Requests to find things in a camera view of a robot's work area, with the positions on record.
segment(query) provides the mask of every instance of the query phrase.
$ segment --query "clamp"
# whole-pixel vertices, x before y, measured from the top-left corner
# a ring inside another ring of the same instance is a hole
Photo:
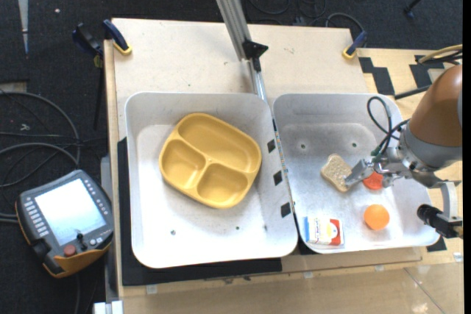
[[[115,49],[123,55],[131,54],[132,47],[127,43],[121,32],[110,20],[104,20],[102,22],[102,26],[105,29],[106,37],[111,36],[113,39]],[[96,97],[95,106],[95,119],[93,121],[93,128],[97,129],[105,81],[103,74],[103,48],[100,42],[85,28],[83,23],[78,24],[72,32],[72,40],[80,50],[93,56],[93,64],[95,67],[100,68],[98,96]]]
[[[345,50],[341,53],[342,56],[348,60],[352,59],[355,56],[356,49],[358,47],[363,46],[364,43],[366,42],[367,35],[368,33],[366,33],[365,31],[362,31],[358,35],[358,37],[353,41],[353,43],[350,46],[345,48]]]

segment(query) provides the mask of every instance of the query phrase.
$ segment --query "bread slice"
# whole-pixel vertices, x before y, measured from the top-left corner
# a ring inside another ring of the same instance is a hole
[[[350,188],[345,185],[345,178],[352,173],[352,168],[338,154],[331,154],[327,163],[322,166],[321,175],[341,193]]]

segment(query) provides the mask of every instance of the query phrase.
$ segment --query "yellow clamp pad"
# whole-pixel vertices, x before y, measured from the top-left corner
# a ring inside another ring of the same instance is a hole
[[[349,50],[349,48],[350,48],[350,46],[346,47],[345,50],[341,53],[341,55],[342,55],[345,59],[348,59],[348,60],[352,59],[352,58],[355,56],[355,54],[356,54],[356,49],[353,50],[353,53],[352,53],[351,55],[348,54],[347,51]]]
[[[129,55],[131,54],[131,51],[132,51],[132,47],[131,45],[127,45],[127,49],[126,50],[123,50],[119,44],[117,44],[116,42],[113,41],[113,46],[115,46],[115,49],[118,50],[121,55]]]

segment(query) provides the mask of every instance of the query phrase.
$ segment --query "blue clamp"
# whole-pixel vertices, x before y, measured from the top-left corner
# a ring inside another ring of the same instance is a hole
[[[363,46],[366,42],[367,35],[368,33],[366,33],[365,31],[361,32],[358,37],[353,41],[353,43],[347,48],[345,48],[345,50],[341,53],[343,57],[348,60],[352,59],[355,56],[356,49],[358,47]]]
[[[72,40],[83,52],[103,59],[103,49],[96,38],[84,27],[83,23],[77,25],[72,32]]]
[[[115,49],[123,55],[131,54],[131,45],[126,42],[121,32],[110,20],[104,20],[102,26],[105,28],[105,31],[111,35]]]

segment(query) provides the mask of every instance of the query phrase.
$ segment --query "white tray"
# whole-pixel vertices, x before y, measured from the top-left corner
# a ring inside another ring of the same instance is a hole
[[[190,113],[216,116],[250,135],[261,148],[257,178],[232,208],[208,207],[163,181],[160,151],[177,122]],[[268,148],[275,138],[268,104],[250,93],[146,92],[127,100],[125,116],[132,251],[143,265],[168,268],[282,257],[293,251],[297,229],[288,184],[274,181],[283,167],[278,149]]]
[[[371,121],[366,103],[371,94],[286,94],[273,105],[275,121],[288,170],[294,211],[300,237],[313,251],[332,254],[346,251],[429,246],[439,234],[417,217],[421,204],[431,204],[427,188],[412,179],[398,179],[391,188],[371,191],[359,183],[346,193],[328,184],[320,175],[321,167],[332,153],[340,154],[354,166],[368,158],[383,139]],[[392,124],[402,121],[396,104],[381,98],[392,112]],[[386,116],[379,101],[372,112],[380,124]],[[390,146],[396,145],[392,140]],[[369,229],[363,212],[370,204],[385,205],[389,225],[380,231]],[[327,216],[343,222],[344,245],[323,246],[306,242],[304,217]]]

